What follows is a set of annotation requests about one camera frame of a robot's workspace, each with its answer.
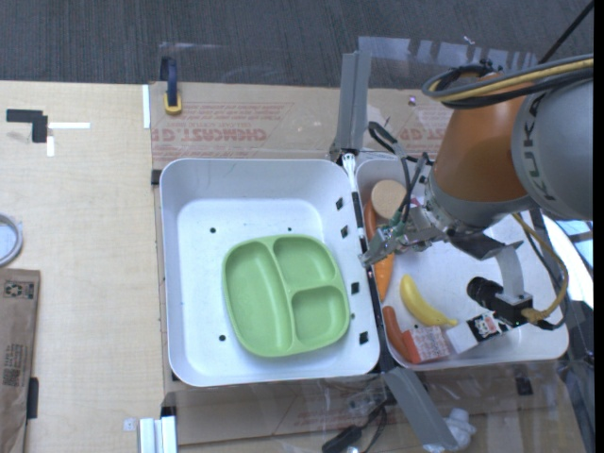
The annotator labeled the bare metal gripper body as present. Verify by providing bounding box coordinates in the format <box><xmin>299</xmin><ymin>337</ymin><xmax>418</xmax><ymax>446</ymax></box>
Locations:
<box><xmin>382</xmin><ymin>202</ymin><xmax>455</xmax><ymax>255</ymax></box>

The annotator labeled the orange carrot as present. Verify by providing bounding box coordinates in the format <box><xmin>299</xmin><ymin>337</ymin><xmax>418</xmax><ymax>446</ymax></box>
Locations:
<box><xmin>372</xmin><ymin>251</ymin><xmax>395</xmax><ymax>303</ymax></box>

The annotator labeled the orange sausage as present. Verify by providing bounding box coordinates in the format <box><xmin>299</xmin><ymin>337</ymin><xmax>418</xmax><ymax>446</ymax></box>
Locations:
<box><xmin>381</xmin><ymin>305</ymin><xmax>415</xmax><ymax>363</ymax></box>
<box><xmin>362</xmin><ymin>200</ymin><xmax>379</xmax><ymax>245</ymax></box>

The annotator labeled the white plastic tray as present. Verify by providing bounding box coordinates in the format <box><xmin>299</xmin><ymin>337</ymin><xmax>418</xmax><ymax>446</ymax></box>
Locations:
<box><xmin>159</xmin><ymin>158</ymin><xmax>382</xmax><ymax>389</ymax></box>
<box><xmin>354</xmin><ymin>158</ymin><xmax>571</xmax><ymax>373</ymax></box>

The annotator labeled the yellow banana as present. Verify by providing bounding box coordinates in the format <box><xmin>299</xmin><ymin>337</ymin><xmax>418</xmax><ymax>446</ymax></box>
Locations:
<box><xmin>399</xmin><ymin>274</ymin><xmax>460</xmax><ymax>328</ymax></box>

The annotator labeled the green divided plate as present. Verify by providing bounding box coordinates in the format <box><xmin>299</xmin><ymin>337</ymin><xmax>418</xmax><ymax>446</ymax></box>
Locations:
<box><xmin>221</xmin><ymin>234</ymin><xmax>352</xmax><ymax>360</ymax></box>

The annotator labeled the brown cardboard board red print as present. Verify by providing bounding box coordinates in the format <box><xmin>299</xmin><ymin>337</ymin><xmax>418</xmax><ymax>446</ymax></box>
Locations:
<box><xmin>148</xmin><ymin>80</ymin><xmax>582</xmax><ymax>446</ymax></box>

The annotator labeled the white crumpled tissue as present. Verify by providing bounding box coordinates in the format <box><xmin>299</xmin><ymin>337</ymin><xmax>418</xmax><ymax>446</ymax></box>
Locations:
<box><xmin>442</xmin><ymin>407</ymin><xmax>478</xmax><ymax>445</ymax></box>

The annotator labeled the clear tape roll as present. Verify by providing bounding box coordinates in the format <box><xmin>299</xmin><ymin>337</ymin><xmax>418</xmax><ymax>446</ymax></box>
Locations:
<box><xmin>0</xmin><ymin>212</ymin><xmax>25</xmax><ymax>269</ymax></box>

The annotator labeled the brown paper packet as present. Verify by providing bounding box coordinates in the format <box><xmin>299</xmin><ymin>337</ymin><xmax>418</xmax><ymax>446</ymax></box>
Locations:
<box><xmin>0</xmin><ymin>267</ymin><xmax>42</xmax><ymax>453</ymax></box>

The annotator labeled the black cylinder on white bracket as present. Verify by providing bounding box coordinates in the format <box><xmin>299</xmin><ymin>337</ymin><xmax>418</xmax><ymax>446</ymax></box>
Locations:
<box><xmin>465</xmin><ymin>244</ymin><xmax>535</xmax><ymax>327</ymax></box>

